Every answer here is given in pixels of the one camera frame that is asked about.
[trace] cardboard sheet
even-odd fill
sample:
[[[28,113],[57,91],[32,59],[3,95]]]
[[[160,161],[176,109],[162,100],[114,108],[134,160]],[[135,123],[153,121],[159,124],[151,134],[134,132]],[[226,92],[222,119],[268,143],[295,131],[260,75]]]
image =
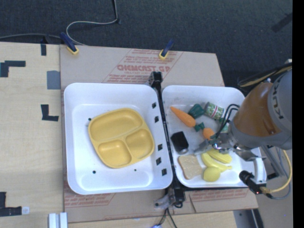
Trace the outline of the cardboard sheet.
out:
[[[160,71],[162,87],[169,85],[224,86],[215,54],[170,51],[166,60],[158,59],[159,51],[78,46],[72,55],[60,46],[61,95],[71,83],[144,84],[152,71]],[[62,140],[65,158],[64,102],[62,99]],[[154,201],[164,190],[79,195],[64,181],[64,205],[69,222],[161,216]],[[255,209],[255,195],[247,188],[187,191],[181,209],[173,214]]]

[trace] toy bread slice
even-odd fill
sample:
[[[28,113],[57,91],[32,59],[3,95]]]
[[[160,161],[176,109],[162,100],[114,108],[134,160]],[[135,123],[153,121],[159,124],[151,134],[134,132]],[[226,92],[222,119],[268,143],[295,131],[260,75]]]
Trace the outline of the toy bread slice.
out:
[[[195,176],[202,174],[203,169],[195,155],[181,155],[178,158],[178,162],[186,179],[190,180]]]

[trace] white tray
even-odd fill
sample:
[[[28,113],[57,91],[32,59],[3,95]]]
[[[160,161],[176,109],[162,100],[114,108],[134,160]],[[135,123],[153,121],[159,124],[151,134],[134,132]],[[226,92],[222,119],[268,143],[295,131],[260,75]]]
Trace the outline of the white tray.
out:
[[[166,113],[166,121],[168,126],[169,138],[176,132],[183,131],[189,144],[189,151],[187,154],[193,154],[194,150],[199,147],[199,144],[204,141],[202,131],[196,132],[194,128],[189,128],[184,125],[176,115],[171,111],[170,106],[174,106],[180,110],[188,112],[192,106],[196,103],[204,105],[207,102],[214,103],[223,108],[227,108],[229,104],[241,104],[244,100],[243,94],[230,87],[211,87],[211,86],[181,86],[171,85],[166,87],[162,92],[162,98],[164,101],[164,110]],[[203,115],[196,119],[197,124],[203,122],[205,127],[210,127],[216,131],[218,129],[218,123],[214,119]],[[188,180],[185,179],[181,166],[178,163],[178,157],[180,156],[174,149],[173,143],[170,139],[171,150],[173,155],[173,161],[176,169],[177,178],[179,181],[189,188],[216,188],[216,187],[245,187],[246,185],[239,179],[238,175],[242,170],[255,173],[255,167],[253,162],[246,162],[238,157],[235,153],[230,155],[233,158],[232,170],[227,170],[221,173],[220,178],[216,182],[206,182],[201,176]],[[252,151],[255,155],[261,156],[258,148]],[[203,164],[200,155],[197,155],[198,161],[202,169],[206,168]],[[258,170],[259,173],[263,173],[265,178],[266,171],[264,166],[258,166],[262,170]]]
[[[67,181],[79,194],[157,190],[172,182],[172,169],[156,92],[147,85],[74,83],[64,91]],[[147,123],[155,150],[148,158],[112,169],[89,139],[89,118],[119,108],[136,110]]]

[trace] white cable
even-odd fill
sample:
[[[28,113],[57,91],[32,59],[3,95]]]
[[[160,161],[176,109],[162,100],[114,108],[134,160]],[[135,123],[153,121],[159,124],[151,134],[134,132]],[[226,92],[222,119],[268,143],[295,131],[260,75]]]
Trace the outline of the white cable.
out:
[[[116,8],[116,0],[114,0],[114,10],[115,10],[115,19],[114,19],[113,21],[111,21],[111,22],[104,22],[104,23],[102,23],[102,22],[91,22],[91,21],[75,21],[75,22],[70,23],[70,24],[67,26],[67,28],[66,28],[66,29],[67,29],[67,30],[66,30],[66,35],[67,35],[74,43],[76,43],[77,45],[87,46],[87,45],[85,45],[85,44],[83,44],[83,43],[80,43],[79,41],[76,41],[75,39],[73,39],[73,38],[70,36],[69,32],[68,32],[69,28],[70,28],[72,25],[74,25],[74,24],[95,24],[95,25],[110,25],[110,24],[114,24],[115,22],[118,21],[117,8]]]

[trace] yellow divided plate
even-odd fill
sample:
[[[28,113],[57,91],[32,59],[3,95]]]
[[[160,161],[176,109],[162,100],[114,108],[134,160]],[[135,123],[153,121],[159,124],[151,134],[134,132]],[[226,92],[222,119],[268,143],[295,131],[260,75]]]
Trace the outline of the yellow divided plate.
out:
[[[121,108],[93,118],[88,131],[99,158],[111,168],[134,164],[154,151],[149,127],[131,108]]]

